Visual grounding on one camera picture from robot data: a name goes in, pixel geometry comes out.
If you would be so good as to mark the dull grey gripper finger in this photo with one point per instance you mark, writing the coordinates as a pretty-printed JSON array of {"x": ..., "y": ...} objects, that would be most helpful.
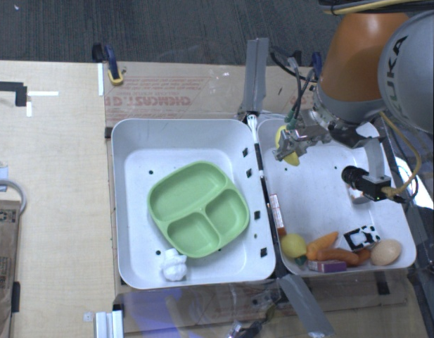
[
  {"x": 302, "y": 149},
  {"x": 282, "y": 150}
]

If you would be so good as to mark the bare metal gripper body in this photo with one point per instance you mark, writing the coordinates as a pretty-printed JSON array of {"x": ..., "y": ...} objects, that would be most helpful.
[{"x": 313, "y": 129}]

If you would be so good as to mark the yellow banana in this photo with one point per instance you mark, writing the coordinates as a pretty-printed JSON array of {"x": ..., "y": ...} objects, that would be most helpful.
[{"x": 293, "y": 160}]

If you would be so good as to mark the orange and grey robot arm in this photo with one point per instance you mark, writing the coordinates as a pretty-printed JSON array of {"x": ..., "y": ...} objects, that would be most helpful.
[{"x": 357, "y": 58}]

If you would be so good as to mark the white plastic tray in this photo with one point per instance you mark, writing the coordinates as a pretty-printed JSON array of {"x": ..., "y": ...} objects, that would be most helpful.
[
  {"x": 315, "y": 195},
  {"x": 139, "y": 224}
]

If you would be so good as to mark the yellow lemon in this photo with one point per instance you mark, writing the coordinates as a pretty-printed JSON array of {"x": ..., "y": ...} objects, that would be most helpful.
[{"x": 293, "y": 245}]

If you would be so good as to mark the orange carrot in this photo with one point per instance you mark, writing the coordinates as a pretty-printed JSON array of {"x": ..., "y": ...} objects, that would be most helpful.
[{"x": 320, "y": 243}]

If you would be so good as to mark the green divided plate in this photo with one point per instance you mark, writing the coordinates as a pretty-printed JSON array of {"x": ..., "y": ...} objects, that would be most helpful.
[{"x": 197, "y": 206}]

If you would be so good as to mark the black and white carton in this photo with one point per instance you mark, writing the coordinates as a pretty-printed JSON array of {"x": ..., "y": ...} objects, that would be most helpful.
[{"x": 362, "y": 238}]

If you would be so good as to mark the orange sausage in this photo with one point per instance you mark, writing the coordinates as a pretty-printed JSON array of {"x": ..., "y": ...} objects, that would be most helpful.
[{"x": 338, "y": 256}]

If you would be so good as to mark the pink and purple box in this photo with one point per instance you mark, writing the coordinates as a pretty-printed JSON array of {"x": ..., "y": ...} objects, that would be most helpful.
[{"x": 327, "y": 266}]

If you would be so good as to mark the beige egg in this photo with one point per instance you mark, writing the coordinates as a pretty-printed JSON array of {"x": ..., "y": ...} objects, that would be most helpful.
[{"x": 386, "y": 252}]

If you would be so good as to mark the brown cardboard board red print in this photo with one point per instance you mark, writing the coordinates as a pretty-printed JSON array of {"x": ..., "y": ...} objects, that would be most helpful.
[{"x": 160, "y": 97}]

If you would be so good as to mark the white toy cauliflower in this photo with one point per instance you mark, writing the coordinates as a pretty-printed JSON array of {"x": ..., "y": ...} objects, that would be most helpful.
[{"x": 174, "y": 266}]

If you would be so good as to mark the brown paper bag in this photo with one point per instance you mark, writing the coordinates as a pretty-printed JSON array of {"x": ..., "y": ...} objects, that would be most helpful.
[{"x": 4, "y": 266}]

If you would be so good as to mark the black cylinder on white bracket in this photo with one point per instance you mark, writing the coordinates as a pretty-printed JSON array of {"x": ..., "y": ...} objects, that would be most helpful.
[{"x": 369, "y": 183}]

